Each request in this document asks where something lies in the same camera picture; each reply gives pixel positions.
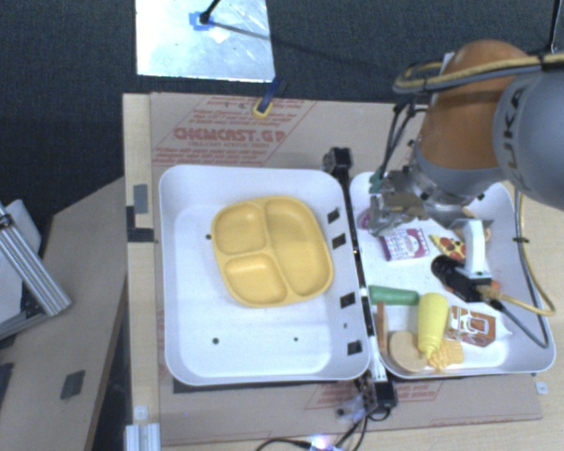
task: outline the wooden edge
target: wooden edge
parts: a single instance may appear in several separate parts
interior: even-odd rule
[[[134,206],[134,189],[146,186],[146,212],[134,213],[135,227],[152,229],[150,165],[150,97],[123,96],[126,207]],[[159,369],[154,280],[154,242],[128,240],[128,300],[133,423],[158,423]],[[135,410],[145,406],[148,415]]]

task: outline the white tray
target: white tray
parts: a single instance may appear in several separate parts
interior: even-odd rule
[[[352,181],[351,198],[356,219],[369,207],[368,189],[371,175],[371,173],[360,174]],[[492,237],[487,244],[486,256],[487,268],[493,278],[501,283],[502,290],[507,294],[532,303],[518,257],[517,246],[512,240],[515,236],[514,211],[506,188],[501,184],[494,184],[485,192],[485,197],[480,201],[475,200],[469,209],[479,219],[493,220]],[[466,304],[447,292],[441,282],[434,277],[431,272],[431,263],[435,257],[440,255],[440,252],[434,247],[428,236],[434,234],[455,238],[452,232],[443,229],[433,220],[415,220],[400,228],[423,229],[431,253],[427,257],[387,261],[380,240],[371,236],[367,230],[358,228],[357,238],[368,285],[412,289],[417,290],[420,294],[440,292],[447,297],[449,305],[458,305],[495,316],[498,336],[486,348],[464,344],[465,360],[463,364],[452,365],[444,373],[428,366],[421,373],[411,373],[396,365],[388,355],[383,355],[382,359],[387,369],[404,379],[422,379],[540,372],[552,365],[556,357],[556,348],[546,318],[542,318],[542,321],[547,330],[549,346],[547,349],[542,349],[504,315],[484,303]],[[539,295],[537,295],[537,300],[541,302]],[[543,342],[541,325],[535,315],[512,304],[506,303],[505,306]],[[397,330],[417,332],[416,306],[388,305],[386,313],[389,333]]]
[[[164,265],[165,361],[190,385],[350,380],[370,354],[343,194],[329,175],[180,165],[159,185]],[[251,308],[234,300],[207,238],[215,214],[235,202],[290,195],[313,211],[329,244],[335,277],[303,303]],[[339,218],[328,224],[328,214]],[[346,243],[333,249],[332,239]],[[340,298],[354,295],[354,304]]]

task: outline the cardboard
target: cardboard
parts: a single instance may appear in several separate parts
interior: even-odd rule
[[[158,182],[179,163],[320,168],[331,147],[352,149],[352,175],[373,170],[383,157],[392,106],[376,103],[274,101],[268,119],[251,115],[257,99],[228,96],[150,96],[152,207],[158,209]],[[408,127],[405,141],[419,129]],[[398,151],[390,168],[406,161]],[[160,233],[153,213],[155,236]],[[270,437],[342,433],[350,427],[336,409],[357,395],[352,382],[227,388],[189,388],[174,382],[163,358],[161,249],[155,247],[159,354],[159,419],[165,446]],[[397,384],[399,406],[370,429],[425,428],[541,418],[529,375]]]

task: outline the dark floor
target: dark floor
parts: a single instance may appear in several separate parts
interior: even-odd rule
[[[554,0],[267,0],[286,97],[392,101],[407,64],[473,39],[547,40]],[[564,48],[564,0],[557,32]],[[121,95],[258,95],[263,85],[139,77],[134,0],[0,0],[0,198],[38,225],[123,173]]]

